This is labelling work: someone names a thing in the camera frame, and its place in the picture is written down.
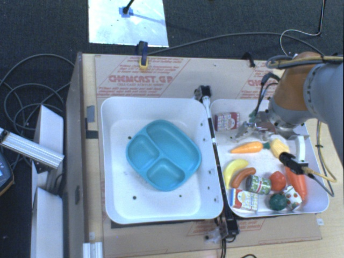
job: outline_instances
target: tin can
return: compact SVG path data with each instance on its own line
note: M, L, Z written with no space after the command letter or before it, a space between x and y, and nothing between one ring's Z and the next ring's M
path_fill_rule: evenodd
M301 196L298 192L295 191L294 187L292 185L286 187L283 192L283 195L286 196L286 205L291 210L297 208L302 203Z
M246 179L246 190L257 194L269 194L271 180L268 178L249 175Z

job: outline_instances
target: toy tomato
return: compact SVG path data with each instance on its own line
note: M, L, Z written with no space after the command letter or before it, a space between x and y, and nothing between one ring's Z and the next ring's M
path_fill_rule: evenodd
M274 191L281 191L286 186L285 176L279 172L274 172L269 179L271 180L271 189Z

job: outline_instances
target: dark floor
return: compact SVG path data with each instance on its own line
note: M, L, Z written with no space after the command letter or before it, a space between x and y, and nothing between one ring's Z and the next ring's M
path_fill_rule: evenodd
M314 45L324 54L343 53L343 1L327 0L320 37L290 35ZM170 47L226 33L275 32L294 28L316 33L322 0L163 0ZM284 39L288 52L311 48ZM54 53L74 61L78 51L133 54L133 46L97 45L88 42L88 0L0 0L0 78L20 60L38 53ZM255 59L282 54L277 35L243 35L207 41L161 53L164 56L241 58L251 52ZM34 58L14 70L6 82L15 87L41 83L54 89L69 82L72 67L56 58ZM8 89L1 85L0 127L13 130L4 114ZM18 91L24 105L41 100L50 92L38 87ZM67 91L60 93L64 98ZM63 108L55 98L52 104ZM8 100L14 117L18 102ZM10 161L15 158L6 152ZM15 168L15 185L0 197L0 257L30 256L31 170L25 163Z

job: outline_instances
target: toy banana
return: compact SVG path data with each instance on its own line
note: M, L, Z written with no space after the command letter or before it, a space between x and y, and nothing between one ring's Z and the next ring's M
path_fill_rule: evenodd
M233 177L233 174L238 171L239 169L245 168L248 166L248 161L243 159L236 159L234 161L231 161L223 171L224 180L226 189L230 188L230 182Z

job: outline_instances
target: black device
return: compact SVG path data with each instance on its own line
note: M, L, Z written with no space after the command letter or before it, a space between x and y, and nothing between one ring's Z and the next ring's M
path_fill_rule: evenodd
M0 152L0 196L13 184L15 177L5 156Z

